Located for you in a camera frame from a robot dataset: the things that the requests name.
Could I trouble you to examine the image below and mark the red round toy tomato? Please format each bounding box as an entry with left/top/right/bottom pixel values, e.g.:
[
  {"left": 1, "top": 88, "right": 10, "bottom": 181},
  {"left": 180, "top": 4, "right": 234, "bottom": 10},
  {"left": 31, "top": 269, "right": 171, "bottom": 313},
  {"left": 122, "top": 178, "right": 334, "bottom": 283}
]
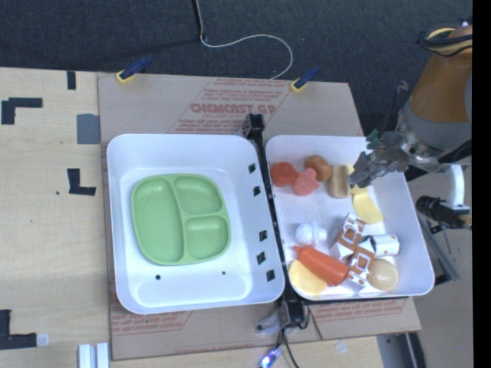
[{"left": 269, "top": 162, "right": 299, "bottom": 188}]

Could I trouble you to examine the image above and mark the green divided plate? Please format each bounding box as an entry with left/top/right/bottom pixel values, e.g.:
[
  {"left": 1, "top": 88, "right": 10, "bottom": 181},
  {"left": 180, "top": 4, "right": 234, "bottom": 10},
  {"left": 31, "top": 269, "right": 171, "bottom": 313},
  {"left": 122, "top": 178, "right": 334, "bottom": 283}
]
[{"left": 130, "top": 173, "right": 232, "bottom": 267}]

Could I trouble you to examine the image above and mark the tan round bread bun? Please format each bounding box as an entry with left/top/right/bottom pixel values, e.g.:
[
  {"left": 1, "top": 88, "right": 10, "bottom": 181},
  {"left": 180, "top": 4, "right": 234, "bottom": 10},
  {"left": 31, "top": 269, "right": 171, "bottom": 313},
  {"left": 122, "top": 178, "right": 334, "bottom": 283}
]
[{"left": 367, "top": 258, "right": 400, "bottom": 292}]

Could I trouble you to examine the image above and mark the yellow banana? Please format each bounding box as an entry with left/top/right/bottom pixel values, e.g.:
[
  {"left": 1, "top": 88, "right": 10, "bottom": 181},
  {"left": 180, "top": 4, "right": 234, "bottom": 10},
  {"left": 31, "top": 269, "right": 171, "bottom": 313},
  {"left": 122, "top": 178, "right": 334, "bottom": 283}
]
[{"left": 346, "top": 164, "right": 384, "bottom": 225}]

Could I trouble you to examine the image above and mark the brown toy doughnut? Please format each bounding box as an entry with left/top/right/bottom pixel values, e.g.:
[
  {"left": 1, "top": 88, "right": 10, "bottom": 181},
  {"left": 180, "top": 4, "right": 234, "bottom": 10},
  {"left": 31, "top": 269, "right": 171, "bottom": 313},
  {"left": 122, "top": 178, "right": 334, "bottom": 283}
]
[{"left": 305, "top": 154, "right": 333, "bottom": 182}]

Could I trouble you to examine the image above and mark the orange and white carton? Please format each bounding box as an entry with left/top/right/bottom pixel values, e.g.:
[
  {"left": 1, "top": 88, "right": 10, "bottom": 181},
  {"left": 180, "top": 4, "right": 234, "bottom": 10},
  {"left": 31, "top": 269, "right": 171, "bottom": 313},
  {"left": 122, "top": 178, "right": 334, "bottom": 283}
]
[
  {"left": 346, "top": 239, "right": 380, "bottom": 293},
  {"left": 328, "top": 212, "right": 368, "bottom": 262}
]

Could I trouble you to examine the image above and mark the small white can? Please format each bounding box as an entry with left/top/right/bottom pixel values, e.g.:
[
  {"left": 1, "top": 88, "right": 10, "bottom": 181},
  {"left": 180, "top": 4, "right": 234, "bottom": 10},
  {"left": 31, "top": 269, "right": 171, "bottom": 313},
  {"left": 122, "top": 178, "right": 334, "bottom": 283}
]
[{"left": 367, "top": 234, "right": 401, "bottom": 258}]

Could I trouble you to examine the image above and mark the brown cardboard board red print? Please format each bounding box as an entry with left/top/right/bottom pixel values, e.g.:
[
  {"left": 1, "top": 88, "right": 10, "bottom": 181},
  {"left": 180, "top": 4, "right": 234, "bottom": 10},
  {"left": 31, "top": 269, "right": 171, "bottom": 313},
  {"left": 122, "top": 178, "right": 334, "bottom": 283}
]
[{"left": 97, "top": 71, "right": 423, "bottom": 361}]

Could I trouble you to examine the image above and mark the pink flower-shaped toy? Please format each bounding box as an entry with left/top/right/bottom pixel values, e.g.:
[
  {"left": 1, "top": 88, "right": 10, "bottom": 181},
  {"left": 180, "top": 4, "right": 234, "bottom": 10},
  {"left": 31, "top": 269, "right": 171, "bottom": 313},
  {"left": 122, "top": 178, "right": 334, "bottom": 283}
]
[{"left": 292, "top": 168, "right": 321, "bottom": 197}]

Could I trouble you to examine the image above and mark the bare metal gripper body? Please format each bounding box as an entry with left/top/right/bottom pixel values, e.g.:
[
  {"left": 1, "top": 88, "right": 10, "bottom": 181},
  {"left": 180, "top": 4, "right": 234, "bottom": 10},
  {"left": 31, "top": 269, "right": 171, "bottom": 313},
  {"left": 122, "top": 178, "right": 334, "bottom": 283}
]
[{"left": 366, "top": 130, "right": 446, "bottom": 176}]

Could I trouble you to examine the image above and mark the tan toy hot dog bun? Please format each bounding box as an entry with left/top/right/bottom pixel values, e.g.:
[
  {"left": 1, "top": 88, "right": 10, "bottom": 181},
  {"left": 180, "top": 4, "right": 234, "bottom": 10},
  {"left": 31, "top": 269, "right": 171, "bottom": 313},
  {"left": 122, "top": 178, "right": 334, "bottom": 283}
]
[{"left": 328, "top": 164, "right": 351, "bottom": 199}]

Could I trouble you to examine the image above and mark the white plastic tray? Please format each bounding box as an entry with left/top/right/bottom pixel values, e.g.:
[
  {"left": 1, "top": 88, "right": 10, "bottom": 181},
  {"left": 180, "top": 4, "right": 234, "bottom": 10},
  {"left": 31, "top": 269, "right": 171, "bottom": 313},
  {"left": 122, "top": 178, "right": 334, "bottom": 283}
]
[
  {"left": 106, "top": 133, "right": 286, "bottom": 316},
  {"left": 264, "top": 134, "right": 436, "bottom": 302}
]

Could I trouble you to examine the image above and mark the black block with thin wires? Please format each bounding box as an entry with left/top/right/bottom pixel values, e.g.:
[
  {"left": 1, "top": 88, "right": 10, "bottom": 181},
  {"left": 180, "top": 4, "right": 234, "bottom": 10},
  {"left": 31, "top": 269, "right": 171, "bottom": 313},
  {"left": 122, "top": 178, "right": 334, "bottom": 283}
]
[{"left": 282, "top": 299, "right": 309, "bottom": 328}]

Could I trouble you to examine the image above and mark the black cylinder on white bracket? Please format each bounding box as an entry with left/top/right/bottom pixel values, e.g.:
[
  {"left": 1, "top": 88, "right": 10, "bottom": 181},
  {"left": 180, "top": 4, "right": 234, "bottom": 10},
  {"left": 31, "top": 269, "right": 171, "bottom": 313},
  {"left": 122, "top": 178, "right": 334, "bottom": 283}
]
[{"left": 416, "top": 163, "right": 473, "bottom": 230}]

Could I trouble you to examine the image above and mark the yellow round toy slice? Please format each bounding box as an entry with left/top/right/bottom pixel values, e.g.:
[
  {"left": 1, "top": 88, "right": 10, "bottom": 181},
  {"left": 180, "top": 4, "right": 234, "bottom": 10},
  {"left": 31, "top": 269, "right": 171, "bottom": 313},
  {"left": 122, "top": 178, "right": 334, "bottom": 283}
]
[{"left": 288, "top": 259, "right": 329, "bottom": 297}]

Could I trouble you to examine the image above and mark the thin black rod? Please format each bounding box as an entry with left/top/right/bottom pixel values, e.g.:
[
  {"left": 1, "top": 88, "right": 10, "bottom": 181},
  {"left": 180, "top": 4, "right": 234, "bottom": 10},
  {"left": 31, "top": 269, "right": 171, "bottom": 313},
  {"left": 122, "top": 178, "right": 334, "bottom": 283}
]
[{"left": 252, "top": 128, "right": 295, "bottom": 303}]

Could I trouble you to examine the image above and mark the orange squeeze bottle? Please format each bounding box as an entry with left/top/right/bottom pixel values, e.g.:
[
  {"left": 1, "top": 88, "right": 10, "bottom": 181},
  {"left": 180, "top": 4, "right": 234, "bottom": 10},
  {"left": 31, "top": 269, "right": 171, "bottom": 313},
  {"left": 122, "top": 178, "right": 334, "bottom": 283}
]
[{"left": 292, "top": 245, "right": 350, "bottom": 288}]

